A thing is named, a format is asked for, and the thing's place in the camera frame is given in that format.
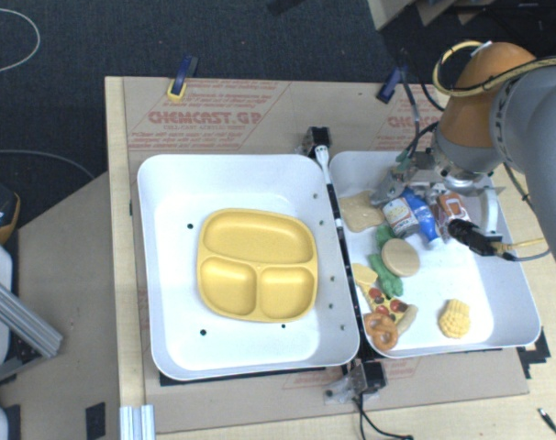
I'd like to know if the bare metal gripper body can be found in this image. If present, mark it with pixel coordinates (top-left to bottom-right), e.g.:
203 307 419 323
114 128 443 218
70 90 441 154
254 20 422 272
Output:
385 150 489 196

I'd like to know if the small white labelled can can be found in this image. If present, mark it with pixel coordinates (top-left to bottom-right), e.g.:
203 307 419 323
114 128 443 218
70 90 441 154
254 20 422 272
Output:
382 197 420 239

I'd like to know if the tan bread slice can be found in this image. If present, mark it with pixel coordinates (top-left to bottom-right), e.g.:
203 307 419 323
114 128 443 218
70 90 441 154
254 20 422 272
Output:
339 190 386 234

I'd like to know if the orange and brown packet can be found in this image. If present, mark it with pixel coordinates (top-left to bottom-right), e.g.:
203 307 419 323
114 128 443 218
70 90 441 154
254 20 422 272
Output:
431 192 472 242

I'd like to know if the blue and white bottle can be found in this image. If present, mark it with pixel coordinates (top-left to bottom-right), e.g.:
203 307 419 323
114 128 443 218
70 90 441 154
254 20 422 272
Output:
401 188 445 249

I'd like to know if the thin black and white rod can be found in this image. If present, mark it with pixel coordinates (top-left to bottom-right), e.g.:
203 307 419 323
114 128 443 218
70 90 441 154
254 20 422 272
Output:
314 145 369 366

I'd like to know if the round tan biscuit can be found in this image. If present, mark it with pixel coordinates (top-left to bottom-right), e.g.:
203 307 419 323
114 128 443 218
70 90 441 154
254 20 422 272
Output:
380 237 421 278

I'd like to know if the yellow cheese wedge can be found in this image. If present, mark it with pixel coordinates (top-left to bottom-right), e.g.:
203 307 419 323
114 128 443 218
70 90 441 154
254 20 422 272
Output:
350 262 379 288

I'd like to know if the green broccoli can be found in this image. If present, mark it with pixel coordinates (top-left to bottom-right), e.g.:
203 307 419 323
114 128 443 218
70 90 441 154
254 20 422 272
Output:
368 225 405 298

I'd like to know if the white plastic tray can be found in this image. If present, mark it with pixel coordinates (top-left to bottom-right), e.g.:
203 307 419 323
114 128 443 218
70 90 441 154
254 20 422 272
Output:
136 153 361 381
328 149 542 359

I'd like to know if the pizza slice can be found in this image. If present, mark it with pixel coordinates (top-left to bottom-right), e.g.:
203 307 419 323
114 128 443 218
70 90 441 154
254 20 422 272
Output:
355 280 419 336

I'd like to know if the brown pretzel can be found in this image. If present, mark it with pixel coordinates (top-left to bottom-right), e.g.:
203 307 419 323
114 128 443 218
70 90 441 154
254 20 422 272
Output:
363 312 400 351

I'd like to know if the yellow corn cob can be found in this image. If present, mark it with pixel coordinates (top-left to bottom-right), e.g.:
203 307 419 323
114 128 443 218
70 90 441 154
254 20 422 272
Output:
438 298 472 339

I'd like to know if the yellow divided plate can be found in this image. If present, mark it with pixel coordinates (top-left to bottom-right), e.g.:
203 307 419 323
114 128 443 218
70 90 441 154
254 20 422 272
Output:
195 207 319 324

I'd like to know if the brown cardboard board red print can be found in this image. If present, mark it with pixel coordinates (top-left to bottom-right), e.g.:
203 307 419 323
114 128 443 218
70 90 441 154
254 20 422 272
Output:
121 76 531 435

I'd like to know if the black cylinder on white bracket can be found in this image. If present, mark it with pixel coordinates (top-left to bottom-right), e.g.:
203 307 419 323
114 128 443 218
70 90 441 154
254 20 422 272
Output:
446 185 506 258

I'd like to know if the black block with thin wires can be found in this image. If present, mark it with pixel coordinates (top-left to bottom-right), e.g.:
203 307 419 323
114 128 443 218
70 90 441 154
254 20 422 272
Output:
300 126 332 156
326 359 389 405

